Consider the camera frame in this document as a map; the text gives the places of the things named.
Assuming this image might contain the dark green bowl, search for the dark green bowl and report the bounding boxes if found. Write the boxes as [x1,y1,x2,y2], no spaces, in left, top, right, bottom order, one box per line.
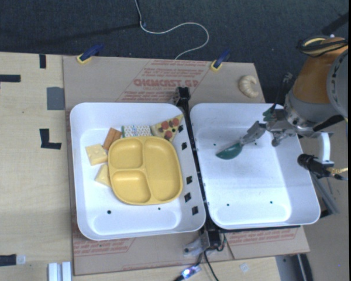
[215,142,244,160]

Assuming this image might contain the white plastic tray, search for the white plastic tray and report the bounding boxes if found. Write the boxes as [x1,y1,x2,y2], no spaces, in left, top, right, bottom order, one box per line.
[190,102,322,231]
[69,101,207,242]

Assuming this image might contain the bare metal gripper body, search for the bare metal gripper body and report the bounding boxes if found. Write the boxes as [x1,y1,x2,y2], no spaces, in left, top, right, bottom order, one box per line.
[264,109,314,136]

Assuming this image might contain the brown toy biscuit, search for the brown toy biscuit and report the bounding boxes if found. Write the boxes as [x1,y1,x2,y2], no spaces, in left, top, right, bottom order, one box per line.
[102,127,123,152]

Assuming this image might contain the yellow divided plate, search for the yellow divided plate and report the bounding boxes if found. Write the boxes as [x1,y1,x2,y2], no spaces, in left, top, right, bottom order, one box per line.
[107,136,184,206]

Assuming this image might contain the brown cardboard board red print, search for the brown cardboard board red print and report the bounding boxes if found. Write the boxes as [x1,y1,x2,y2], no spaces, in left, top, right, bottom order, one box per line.
[62,55,311,276]

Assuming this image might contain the white patterned packet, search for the white patterned packet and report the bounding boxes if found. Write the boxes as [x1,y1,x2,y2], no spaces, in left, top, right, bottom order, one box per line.
[121,124,153,139]

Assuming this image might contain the yellow cheese cube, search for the yellow cheese cube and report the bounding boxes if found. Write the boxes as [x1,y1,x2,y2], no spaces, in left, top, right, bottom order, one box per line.
[84,143,109,167]

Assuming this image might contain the pale yellow cheese wedge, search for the pale yellow cheese wedge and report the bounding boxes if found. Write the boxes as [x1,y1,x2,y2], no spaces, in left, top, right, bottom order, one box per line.
[94,163,112,189]

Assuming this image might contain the cream toy croissant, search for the cream toy croissant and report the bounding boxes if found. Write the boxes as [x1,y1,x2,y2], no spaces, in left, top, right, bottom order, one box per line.
[238,74,261,99]

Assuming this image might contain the toy pizza slice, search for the toy pizza slice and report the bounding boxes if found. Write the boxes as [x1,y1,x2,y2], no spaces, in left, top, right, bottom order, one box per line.
[149,114,185,143]

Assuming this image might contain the black block with thin wires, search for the black block with thin wires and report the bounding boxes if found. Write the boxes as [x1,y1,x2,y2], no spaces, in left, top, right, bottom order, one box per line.
[174,87,192,107]
[204,227,226,251]

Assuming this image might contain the black cylinder on white bracket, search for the black cylinder on white bracket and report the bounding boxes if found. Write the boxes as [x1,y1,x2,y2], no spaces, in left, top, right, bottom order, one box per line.
[297,131,336,179]

